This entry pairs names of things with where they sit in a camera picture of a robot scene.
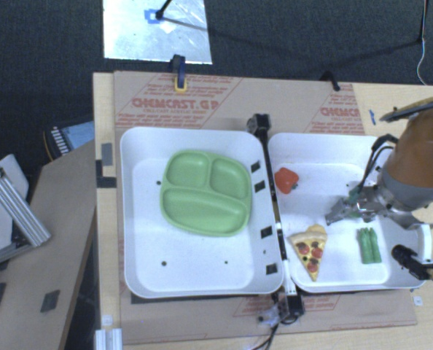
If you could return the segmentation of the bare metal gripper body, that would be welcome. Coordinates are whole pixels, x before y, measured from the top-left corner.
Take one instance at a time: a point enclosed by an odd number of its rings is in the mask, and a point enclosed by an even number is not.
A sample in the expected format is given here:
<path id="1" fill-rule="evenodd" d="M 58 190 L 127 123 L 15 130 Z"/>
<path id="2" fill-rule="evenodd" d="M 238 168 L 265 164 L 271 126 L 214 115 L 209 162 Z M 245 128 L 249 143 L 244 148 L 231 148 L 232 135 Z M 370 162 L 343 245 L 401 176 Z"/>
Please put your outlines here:
<path id="1" fill-rule="evenodd" d="M 359 217 L 358 210 L 367 209 L 377 211 L 377 216 L 381 215 L 387 217 L 395 210 L 393 203 L 389 203 L 382 196 L 379 187 L 374 185 L 372 187 L 356 186 L 349 192 L 348 203 L 351 205 L 351 217 Z"/>

